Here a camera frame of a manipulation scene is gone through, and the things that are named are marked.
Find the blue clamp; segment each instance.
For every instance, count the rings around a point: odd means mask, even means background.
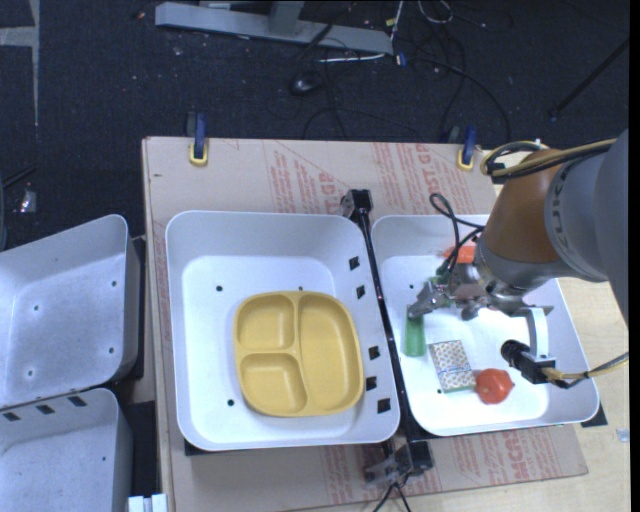
[[[476,129],[473,125],[467,125],[464,131],[464,144],[458,151],[457,165],[463,171],[470,171],[473,168],[473,148],[476,145]]]
[[[206,165],[207,145],[204,135],[206,129],[206,117],[203,112],[196,114],[196,129],[193,144],[189,145],[189,160],[194,165]]]

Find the orange object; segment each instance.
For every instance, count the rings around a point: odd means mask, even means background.
[[[499,404],[513,389],[509,373],[497,368],[487,368],[476,376],[476,393],[485,404]]]
[[[453,252],[453,247],[447,249],[444,253],[445,258],[448,258],[449,255]],[[476,252],[475,245],[463,245],[458,249],[458,263],[473,263],[473,257]]]

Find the green object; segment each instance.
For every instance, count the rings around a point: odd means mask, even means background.
[[[424,336],[424,317],[405,317],[402,352],[409,357],[421,357],[427,353],[427,340]]]

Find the brown cylinder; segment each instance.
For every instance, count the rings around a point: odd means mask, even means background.
[[[555,152],[553,149],[537,151],[523,162]],[[483,233],[491,252],[526,263],[549,263],[559,259],[544,225],[544,202],[558,169],[559,165],[509,179],[504,184]]]

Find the table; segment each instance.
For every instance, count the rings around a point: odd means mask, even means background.
[[[154,355],[162,492],[169,497],[170,509],[319,511],[337,504],[332,510],[371,510],[373,503],[350,503],[354,496],[319,491],[314,484],[317,468],[327,467],[327,454],[319,454],[317,448],[185,455],[175,419],[168,294],[166,282],[158,279],[166,271],[164,227],[173,215],[188,209],[336,213],[349,188],[370,189],[372,213],[377,216],[433,213],[427,197],[436,189],[455,198],[457,213],[488,213],[495,189],[477,169],[463,173],[455,168],[457,148],[452,145],[210,139],[207,166],[195,167],[188,161],[189,143],[186,138],[150,137],[142,144],[147,333]],[[628,330],[606,283],[562,280],[561,286],[592,366],[627,350]],[[579,443],[582,454],[563,452],[560,464],[566,462],[573,468],[570,474],[581,476],[423,494],[409,498],[412,510],[630,510],[630,444],[618,431],[629,429],[628,368],[599,377],[597,385],[608,425],[550,427],[564,429],[569,445],[574,439]],[[295,467],[290,461],[296,461]],[[276,471],[252,473],[252,467]],[[344,494],[345,489],[338,490]],[[368,499],[376,501],[376,496]],[[384,510],[399,508],[401,503],[389,503]]]

